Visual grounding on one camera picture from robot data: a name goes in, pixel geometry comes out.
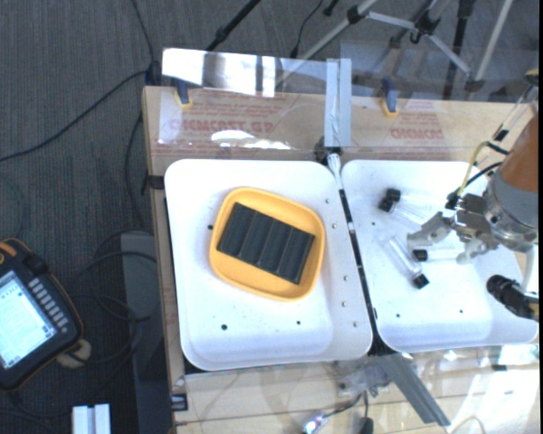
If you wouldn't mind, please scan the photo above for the clear vial with black cap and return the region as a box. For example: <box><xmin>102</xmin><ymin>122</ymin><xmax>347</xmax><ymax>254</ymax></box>
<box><xmin>379</xmin><ymin>236</ymin><xmax>431</xmax><ymax>290</ymax></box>
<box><xmin>385</xmin><ymin>186</ymin><xmax>432</xmax><ymax>208</ymax></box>
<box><xmin>411</xmin><ymin>248</ymin><xmax>463</xmax><ymax>264</ymax></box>
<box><xmin>377</xmin><ymin>197</ymin><xmax>425</xmax><ymax>228</ymax></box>

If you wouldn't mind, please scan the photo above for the brown cardboard board red print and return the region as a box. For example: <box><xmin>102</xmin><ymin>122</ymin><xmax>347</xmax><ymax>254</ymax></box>
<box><xmin>141</xmin><ymin>85</ymin><xmax>540</xmax><ymax>434</ymax></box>

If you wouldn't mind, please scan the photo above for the black grooved holder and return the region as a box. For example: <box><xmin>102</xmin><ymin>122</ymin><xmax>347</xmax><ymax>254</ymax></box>
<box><xmin>216</xmin><ymin>202</ymin><xmax>317</xmax><ymax>287</ymax></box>

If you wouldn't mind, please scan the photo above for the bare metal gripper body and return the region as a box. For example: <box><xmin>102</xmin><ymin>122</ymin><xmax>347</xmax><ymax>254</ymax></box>
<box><xmin>452</xmin><ymin>193</ymin><xmax>539</xmax><ymax>253</ymax></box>

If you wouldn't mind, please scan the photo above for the black cylinder on white bracket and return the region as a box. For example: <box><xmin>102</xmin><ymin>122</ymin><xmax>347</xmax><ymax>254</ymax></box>
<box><xmin>485</xmin><ymin>245</ymin><xmax>540</xmax><ymax>323</ymax></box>

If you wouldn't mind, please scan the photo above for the yellow plate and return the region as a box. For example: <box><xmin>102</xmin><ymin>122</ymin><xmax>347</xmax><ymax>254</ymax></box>
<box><xmin>207</xmin><ymin>186</ymin><xmax>327</xmax><ymax>303</ymax></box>

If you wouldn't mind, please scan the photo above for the thin black and white rod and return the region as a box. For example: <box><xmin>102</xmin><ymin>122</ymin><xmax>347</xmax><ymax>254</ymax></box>
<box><xmin>327</xmin><ymin>153</ymin><xmax>383</xmax><ymax>356</ymax></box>

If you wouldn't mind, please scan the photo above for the white plastic tray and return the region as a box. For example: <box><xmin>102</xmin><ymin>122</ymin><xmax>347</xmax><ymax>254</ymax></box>
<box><xmin>163</xmin><ymin>157</ymin><xmax>374</xmax><ymax>373</ymax></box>
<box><xmin>340</xmin><ymin>158</ymin><xmax>540</xmax><ymax>354</ymax></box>

